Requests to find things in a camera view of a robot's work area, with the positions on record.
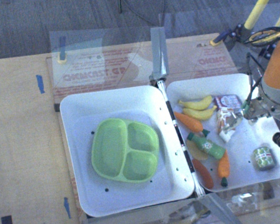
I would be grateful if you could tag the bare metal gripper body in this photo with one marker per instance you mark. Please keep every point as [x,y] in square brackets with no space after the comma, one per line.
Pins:
[258,109]

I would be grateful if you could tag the dark red carton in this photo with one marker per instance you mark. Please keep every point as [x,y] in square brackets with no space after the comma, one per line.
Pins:
[227,101]

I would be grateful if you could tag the white and orange packet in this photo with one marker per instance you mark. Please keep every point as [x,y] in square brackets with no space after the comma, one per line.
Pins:
[225,122]

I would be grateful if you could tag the white plastic tray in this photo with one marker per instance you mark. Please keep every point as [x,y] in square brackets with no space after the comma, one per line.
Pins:
[86,168]
[241,151]

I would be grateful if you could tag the green can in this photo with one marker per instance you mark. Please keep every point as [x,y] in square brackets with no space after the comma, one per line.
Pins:
[263,158]

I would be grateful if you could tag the yellow banana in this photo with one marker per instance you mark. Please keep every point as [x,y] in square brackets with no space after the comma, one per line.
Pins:
[198,103]
[199,114]

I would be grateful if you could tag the green bottle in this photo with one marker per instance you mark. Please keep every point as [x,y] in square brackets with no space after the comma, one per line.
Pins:
[208,146]

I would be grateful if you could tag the orange carrot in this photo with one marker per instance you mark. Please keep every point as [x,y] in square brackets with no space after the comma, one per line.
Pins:
[223,165]
[189,122]

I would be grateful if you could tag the tan round biscuit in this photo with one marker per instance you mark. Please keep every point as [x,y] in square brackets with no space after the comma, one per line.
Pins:
[194,151]

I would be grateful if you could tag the orange sausage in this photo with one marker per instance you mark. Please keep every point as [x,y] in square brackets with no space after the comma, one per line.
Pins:
[204,173]

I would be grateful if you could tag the green divided plate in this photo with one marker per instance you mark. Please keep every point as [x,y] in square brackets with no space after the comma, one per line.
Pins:
[109,149]

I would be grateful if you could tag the brown cardboard board red print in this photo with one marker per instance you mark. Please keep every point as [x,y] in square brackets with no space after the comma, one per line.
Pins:
[93,74]

